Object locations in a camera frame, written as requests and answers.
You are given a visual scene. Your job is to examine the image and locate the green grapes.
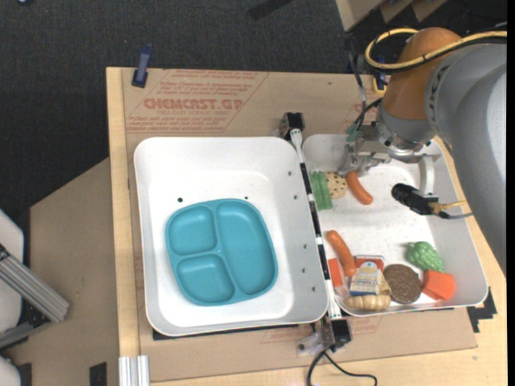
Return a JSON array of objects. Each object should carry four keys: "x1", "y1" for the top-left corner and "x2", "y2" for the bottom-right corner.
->
[{"x1": 405, "y1": 241, "x2": 446, "y2": 274}]

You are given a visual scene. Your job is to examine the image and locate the orange sausage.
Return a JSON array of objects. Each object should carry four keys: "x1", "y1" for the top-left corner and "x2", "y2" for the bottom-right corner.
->
[
  {"x1": 325, "y1": 230, "x2": 358, "y2": 278},
  {"x1": 344, "y1": 170, "x2": 374, "y2": 206}
]

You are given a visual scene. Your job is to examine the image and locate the orange carrot piece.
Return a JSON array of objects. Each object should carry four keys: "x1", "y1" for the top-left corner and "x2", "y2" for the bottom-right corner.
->
[{"x1": 421, "y1": 269, "x2": 457, "y2": 302}]

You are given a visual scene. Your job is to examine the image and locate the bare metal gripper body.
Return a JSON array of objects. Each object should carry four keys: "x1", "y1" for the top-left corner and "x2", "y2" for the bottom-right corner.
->
[{"x1": 353, "y1": 125, "x2": 430, "y2": 163}]

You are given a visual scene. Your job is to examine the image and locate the tan bread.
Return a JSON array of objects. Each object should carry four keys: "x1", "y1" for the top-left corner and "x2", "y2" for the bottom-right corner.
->
[{"x1": 344, "y1": 294, "x2": 393, "y2": 311}]

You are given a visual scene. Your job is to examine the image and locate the green pea pods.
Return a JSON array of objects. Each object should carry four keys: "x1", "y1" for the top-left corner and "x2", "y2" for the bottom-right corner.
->
[{"x1": 309, "y1": 170, "x2": 335, "y2": 211}]

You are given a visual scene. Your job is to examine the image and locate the tan chocolate chip biscuit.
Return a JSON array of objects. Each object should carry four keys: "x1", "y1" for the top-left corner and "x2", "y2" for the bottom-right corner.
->
[{"x1": 323, "y1": 170, "x2": 348, "y2": 200}]

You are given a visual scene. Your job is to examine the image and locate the blue divided plate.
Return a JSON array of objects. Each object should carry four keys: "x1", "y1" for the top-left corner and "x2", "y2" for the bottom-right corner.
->
[{"x1": 164, "y1": 198, "x2": 279, "y2": 307}]

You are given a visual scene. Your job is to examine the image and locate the white and yellow carton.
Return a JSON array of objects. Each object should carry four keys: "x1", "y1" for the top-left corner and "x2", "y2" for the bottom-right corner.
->
[{"x1": 348, "y1": 254, "x2": 386, "y2": 298}]

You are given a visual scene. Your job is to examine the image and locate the brown cardboard board red print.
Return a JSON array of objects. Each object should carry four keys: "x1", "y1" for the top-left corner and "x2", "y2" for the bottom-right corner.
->
[{"x1": 120, "y1": 68, "x2": 480, "y2": 372}]

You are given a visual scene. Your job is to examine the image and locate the black cylinder on white bracket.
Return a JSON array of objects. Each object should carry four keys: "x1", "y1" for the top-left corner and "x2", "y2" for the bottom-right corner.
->
[{"x1": 390, "y1": 154, "x2": 442, "y2": 216}]

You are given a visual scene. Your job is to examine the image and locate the thin black and white rod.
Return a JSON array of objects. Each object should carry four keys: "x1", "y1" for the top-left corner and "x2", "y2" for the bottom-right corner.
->
[{"x1": 290, "y1": 128, "x2": 343, "y2": 319}]

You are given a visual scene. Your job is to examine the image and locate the black block with thin wires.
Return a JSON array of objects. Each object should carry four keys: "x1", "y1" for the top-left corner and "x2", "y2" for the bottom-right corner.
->
[
  {"x1": 277, "y1": 112, "x2": 305, "y2": 140},
  {"x1": 319, "y1": 318, "x2": 354, "y2": 353}
]

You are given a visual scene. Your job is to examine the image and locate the brown round biscuit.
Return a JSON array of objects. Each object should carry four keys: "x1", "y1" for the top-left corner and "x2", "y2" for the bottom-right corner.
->
[{"x1": 382, "y1": 264, "x2": 423, "y2": 306}]

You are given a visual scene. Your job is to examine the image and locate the white plastic tray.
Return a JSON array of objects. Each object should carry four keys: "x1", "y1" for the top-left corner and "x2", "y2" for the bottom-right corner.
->
[
  {"x1": 301, "y1": 133, "x2": 490, "y2": 318},
  {"x1": 133, "y1": 136, "x2": 330, "y2": 337}
]

